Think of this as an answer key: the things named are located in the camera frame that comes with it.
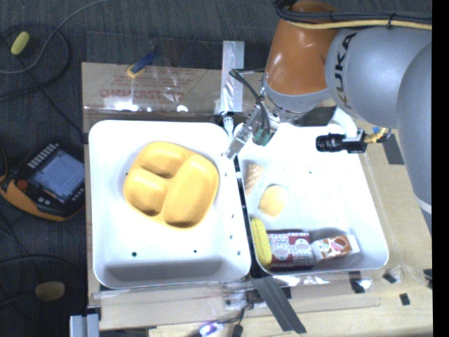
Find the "yellow ear plug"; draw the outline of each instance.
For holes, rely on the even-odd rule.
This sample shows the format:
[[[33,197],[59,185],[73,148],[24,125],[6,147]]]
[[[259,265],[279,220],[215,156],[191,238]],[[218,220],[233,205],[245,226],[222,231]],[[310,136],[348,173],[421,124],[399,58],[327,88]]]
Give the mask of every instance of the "yellow ear plug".
[[[251,219],[251,231],[253,231],[254,248],[257,260],[263,267],[269,267],[272,263],[272,250],[269,246],[268,234],[264,223],[259,218]]]
[[[26,31],[22,31],[14,40],[11,46],[11,53],[13,55],[19,55],[26,47],[29,41],[29,34]]]

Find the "brown cylindrical robot part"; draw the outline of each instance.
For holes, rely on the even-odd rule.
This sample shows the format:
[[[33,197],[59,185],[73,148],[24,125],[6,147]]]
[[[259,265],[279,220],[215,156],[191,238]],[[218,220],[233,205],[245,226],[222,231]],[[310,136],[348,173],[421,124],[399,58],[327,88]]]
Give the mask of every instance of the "brown cylindrical robot part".
[[[335,11],[331,5],[312,0],[297,1],[290,10],[311,13]],[[305,29],[285,20],[279,21],[265,69],[269,86],[286,95],[324,90],[324,64],[336,34],[336,29]]]

